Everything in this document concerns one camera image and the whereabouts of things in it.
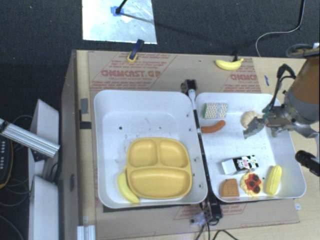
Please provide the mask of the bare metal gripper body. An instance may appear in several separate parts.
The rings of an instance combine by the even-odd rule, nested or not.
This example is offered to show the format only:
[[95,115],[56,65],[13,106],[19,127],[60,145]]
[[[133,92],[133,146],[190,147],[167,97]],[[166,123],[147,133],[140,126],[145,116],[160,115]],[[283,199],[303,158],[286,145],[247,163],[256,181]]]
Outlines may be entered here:
[[268,128],[283,128],[285,131],[294,131],[305,138],[315,138],[318,131],[311,128],[315,119],[309,119],[290,106],[274,106],[265,120]]

